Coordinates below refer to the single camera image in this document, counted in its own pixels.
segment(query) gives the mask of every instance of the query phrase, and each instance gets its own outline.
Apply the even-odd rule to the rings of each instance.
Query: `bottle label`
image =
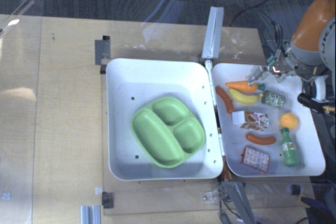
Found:
[[[282,151],[294,151],[296,150],[293,142],[285,142],[282,144]]]

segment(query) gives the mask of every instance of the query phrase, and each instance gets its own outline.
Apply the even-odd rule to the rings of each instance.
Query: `green tray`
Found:
[[[163,97],[138,110],[132,133],[159,167],[177,167],[205,142],[205,131],[195,115],[179,99]]]

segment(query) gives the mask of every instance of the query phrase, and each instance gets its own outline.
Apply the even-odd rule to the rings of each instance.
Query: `sausage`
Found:
[[[216,93],[224,101],[227,113],[232,114],[232,112],[234,112],[235,109],[233,107],[233,103],[230,96],[220,86],[216,87]]]
[[[272,135],[260,137],[251,133],[246,134],[246,139],[258,145],[271,145],[276,141],[275,137]]]

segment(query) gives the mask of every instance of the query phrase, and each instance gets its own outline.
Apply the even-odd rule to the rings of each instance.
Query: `banana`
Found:
[[[229,89],[229,94],[233,100],[242,104],[255,104],[258,102],[259,98],[263,96],[262,93],[257,95],[246,95],[234,89]]]

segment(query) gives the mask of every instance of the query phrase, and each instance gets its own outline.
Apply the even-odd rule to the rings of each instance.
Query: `orange carrot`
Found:
[[[248,82],[245,81],[235,81],[235,82],[227,82],[225,83],[225,86],[228,86],[229,88],[238,90],[238,91],[245,91],[245,92],[254,92],[257,89],[264,91],[265,85],[261,84],[252,84],[251,86],[248,84]]]

